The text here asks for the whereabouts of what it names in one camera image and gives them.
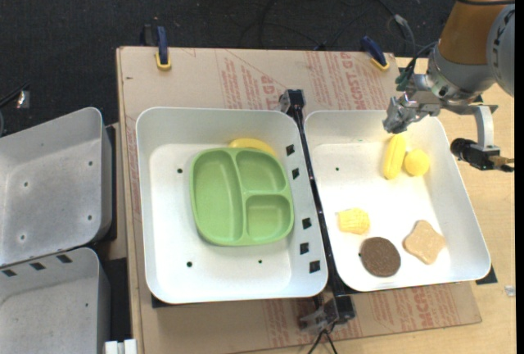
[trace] toy food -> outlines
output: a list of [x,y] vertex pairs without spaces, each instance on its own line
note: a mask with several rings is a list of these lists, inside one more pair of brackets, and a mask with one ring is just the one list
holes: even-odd
[[440,250],[445,246],[445,239],[427,221],[419,220],[402,242],[402,246],[406,252],[429,265],[436,261]]
[[401,134],[395,134],[390,138],[384,158],[383,174],[386,179],[394,179],[402,168],[406,153],[406,141]]
[[338,228],[342,232],[354,234],[366,233],[369,229],[368,213],[361,208],[351,208],[349,210],[339,211]]
[[258,140],[256,138],[237,138],[233,140],[228,147],[231,148],[254,148],[256,150],[261,150],[262,152],[267,152],[273,156],[277,156],[277,153],[269,146],[269,144]]
[[429,156],[420,148],[408,152],[404,168],[412,176],[422,176],[429,170]]
[[364,268],[377,277],[390,277],[400,268],[400,254],[386,238],[367,238],[360,246],[360,259]]

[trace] green plate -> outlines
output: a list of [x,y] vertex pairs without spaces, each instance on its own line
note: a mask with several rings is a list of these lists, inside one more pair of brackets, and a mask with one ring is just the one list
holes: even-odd
[[293,227],[291,189],[278,159],[249,148],[213,148],[193,159],[192,212],[198,231],[222,246],[260,245]]

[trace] yellow toy lemon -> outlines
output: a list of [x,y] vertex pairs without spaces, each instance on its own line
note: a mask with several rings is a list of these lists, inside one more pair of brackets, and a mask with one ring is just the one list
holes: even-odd
[[429,156],[415,148],[404,158],[404,168],[412,176],[422,176],[429,170]]

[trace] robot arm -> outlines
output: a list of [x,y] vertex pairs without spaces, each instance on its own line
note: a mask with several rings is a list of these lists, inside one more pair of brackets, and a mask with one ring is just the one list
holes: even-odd
[[432,47],[425,75],[405,71],[391,98],[384,129],[405,131],[425,116],[438,116],[444,108],[474,115],[478,141],[458,138],[452,153],[481,170],[501,169],[512,160],[501,157],[493,144],[491,114],[497,106],[479,105],[481,94],[495,81],[514,96],[514,0],[456,0],[438,43]]

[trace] cardboard sheet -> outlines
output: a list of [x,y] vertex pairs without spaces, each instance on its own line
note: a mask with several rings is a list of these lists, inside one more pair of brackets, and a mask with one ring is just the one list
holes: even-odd
[[[156,68],[154,48],[120,48],[129,185],[136,247],[141,335],[146,354],[225,354],[311,344],[299,327],[309,299],[215,302],[153,307],[144,275],[136,119],[149,107],[276,109],[286,89],[302,89],[305,112],[386,109],[399,74],[395,58],[380,71],[363,52],[171,48],[170,71]],[[402,288],[352,296],[356,318],[334,340],[444,328],[481,321],[470,283]],[[202,327],[206,328],[205,337]]]

